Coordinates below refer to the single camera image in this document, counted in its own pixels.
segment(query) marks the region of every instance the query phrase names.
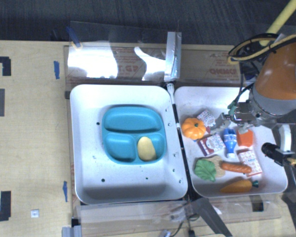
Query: white basin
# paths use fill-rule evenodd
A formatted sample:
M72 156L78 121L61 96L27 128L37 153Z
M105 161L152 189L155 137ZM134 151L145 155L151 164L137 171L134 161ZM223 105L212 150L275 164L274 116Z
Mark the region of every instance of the white basin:
M234 87L180 87L175 92L175 102L179 116L179 122L182 124L188 117L196 117L204 110L208 110L212 115L218 117L221 113L228 113L227 106L238 95L239 88ZM242 94L239 102L244 102L248 99L248 91ZM237 125L232 123L229 128L237 130ZM194 173L196 160L204 158L204 154L194 141L183 136L183 144L186 153L187 164L192 180L194 190L201 196L206 198L222 198L236 197L261 194L276 194L282 193L288 185L285 170L280 165L274 163L271 158L265 157L261 151L264 143L270 142L275 144L275 139L272 130L264 127L252 127L254 133L254 143L252 149L255 151L256 157L263 170L262 174L254 175L248 178L251 181L258 181L259 187L252 188L246 193L229 193L224 194L220 189L226 184L229 184L239 179L246 178L242 173L234 173L226 171L225 176L217 178L213 183L208 180L202 180ZM234 151L243 149L244 147L235 147ZM224 161L239 162L238 158L230 159L226 157L226 149L222 149L215 153L222 157Z
M187 180L170 95L158 86L79 85L70 94L75 191L86 204L176 200ZM119 164L105 153L101 121L107 110L142 106L162 118L166 152L151 164Z

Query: wooden board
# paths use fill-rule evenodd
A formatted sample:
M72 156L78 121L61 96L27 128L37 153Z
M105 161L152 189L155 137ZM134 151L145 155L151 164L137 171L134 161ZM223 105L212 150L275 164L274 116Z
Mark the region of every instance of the wooden board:
M10 77L2 76L0 64L0 88L5 89L5 116L0 117L0 192L12 194L11 217L0 222L0 237L58 237L61 228L71 224L72 185L64 98L64 46L67 44L0 41L0 56L9 56L12 62ZM204 47L183 46L183 49L195 51ZM55 78L54 61L60 64L60 79ZM62 189L64 181L68 184L68 202ZM239 237L295 237L286 204L279 199L278 206L280 215L275 219L228 223L227 227ZM38 218L31 218L33 209L39 209ZM194 230L197 236L222 236L212 235L208 226ZM119 236L155 237L158 234L160 231ZM187 236L187 229L182 229L177 236Z

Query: toy pumpkin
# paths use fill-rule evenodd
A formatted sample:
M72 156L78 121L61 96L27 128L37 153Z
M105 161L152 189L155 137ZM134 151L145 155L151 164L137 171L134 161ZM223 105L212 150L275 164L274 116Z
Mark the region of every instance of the toy pumpkin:
M197 118L187 118L182 124L181 130L185 137L197 140L203 138L206 127L204 122Z

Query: black tape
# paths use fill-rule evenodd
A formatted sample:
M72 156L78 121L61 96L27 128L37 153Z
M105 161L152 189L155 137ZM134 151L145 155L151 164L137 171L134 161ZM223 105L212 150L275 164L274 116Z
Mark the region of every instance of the black tape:
M0 221L9 220L11 217L11 191L1 192Z
M0 63L2 63L2 75L4 77L11 76L11 59L6 56L0 56Z
M70 92L71 91L65 91L65 99L70 99Z
M263 200L260 195L252 195L249 196L252 203L252 211L253 212L262 212L264 211Z

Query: blue tape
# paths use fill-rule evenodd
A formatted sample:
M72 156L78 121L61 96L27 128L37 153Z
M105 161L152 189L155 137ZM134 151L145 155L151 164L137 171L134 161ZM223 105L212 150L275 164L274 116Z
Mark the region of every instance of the blue tape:
M64 195L65 195L65 201L68 202L68 196L67 196L67 182L64 181L64 185L63 185L63 191L64 191Z
M71 27L67 26L66 31L69 34L69 36L71 37L71 39L73 40L73 43L76 45L76 47L78 47L78 48L81 47L80 41L79 41L77 35L75 34L74 30Z
M60 79L59 77L59 62L58 61L54 61L54 72L55 72L55 77L56 79Z

